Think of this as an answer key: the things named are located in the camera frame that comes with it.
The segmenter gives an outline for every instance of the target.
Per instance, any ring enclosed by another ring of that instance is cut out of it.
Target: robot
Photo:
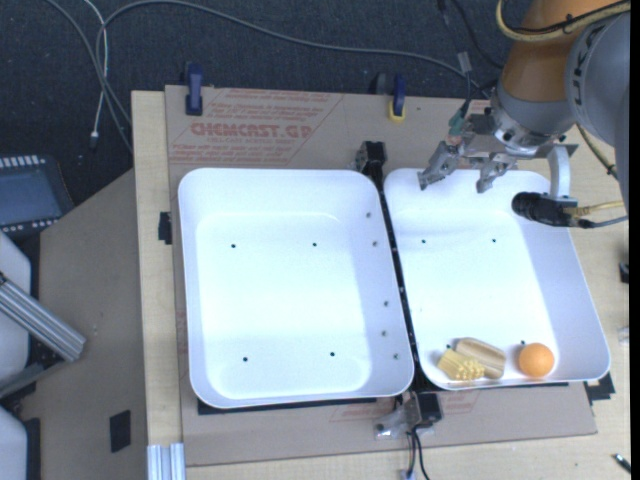
[[[570,211],[577,201],[569,193],[569,158],[577,146],[562,144],[577,125],[585,138],[588,132],[614,147],[628,216],[630,0],[533,0],[518,28],[503,19],[506,2],[498,2],[496,20],[515,43],[490,105],[465,116],[456,140],[439,144],[418,174],[420,187],[464,161],[479,169],[483,193],[519,160],[546,158],[549,193],[520,193],[513,210],[553,226],[589,227]]]

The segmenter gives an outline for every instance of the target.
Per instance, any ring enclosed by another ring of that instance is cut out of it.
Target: blue clamp
[[[392,121],[404,121],[404,96],[406,84],[401,74],[396,74],[393,79],[393,101],[389,104],[389,119]]]
[[[185,82],[189,88],[186,106],[186,113],[188,116],[202,115],[202,78],[202,66],[192,62],[187,63]]]

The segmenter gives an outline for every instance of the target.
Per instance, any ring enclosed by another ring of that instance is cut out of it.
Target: white tray
[[[414,169],[385,180],[425,375],[449,390],[601,378],[609,349],[568,229],[511,210],[516,193],[548,192],[548,181],[513,171],[478,194],[477,178],[478,171],[458,170],[424,191]],[[456,382],[437,368],[446,347],[464,337],[506,352],[501,379]],[[544,379],[518,371],[523,342],[554,352],[556,364]]]
[[[352,171],[180,182],[189,370],[219,408],[394,396],[414,375],[378,193]]]

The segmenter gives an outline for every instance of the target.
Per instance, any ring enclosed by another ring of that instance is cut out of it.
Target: orange
[[[553,352],[542,343],[525,345],[518,356],[518,366],[522,373],[530,377],[544,377],[555,363]]]

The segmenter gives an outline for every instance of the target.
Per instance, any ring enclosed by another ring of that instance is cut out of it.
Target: black carpet
[[[95,44],[99,22],[81,0],[55,0]],[[138,0],[90,0],[106,18]],[[459,68],[436,0],[185,0],[270,30],[310,41],[428,55]],[[478,41],[497,63],[510,41],[495,26],[498,0],[458,0]],[[511,4],[517,21],[530,0]],[[472,47],[451,9],[457,41],[469,51],[478,83],[499,70]],[[145,6],[108,28],[109,80],[127,111],[132,90],[177,83],[187,61],[201,64],[205,83],[220,87],[366,93],[375,75],[402,73],[407,94],[466,96],[465,80],[442,67],[399,56],[333,52],[268,37],[200,11]],[[43,0],[0,0],[0,156],[50,154],[68,191],[81,203],[128,170],[131,156],[108,112],[100,140],[89,135],[100,86],[80,36]]]

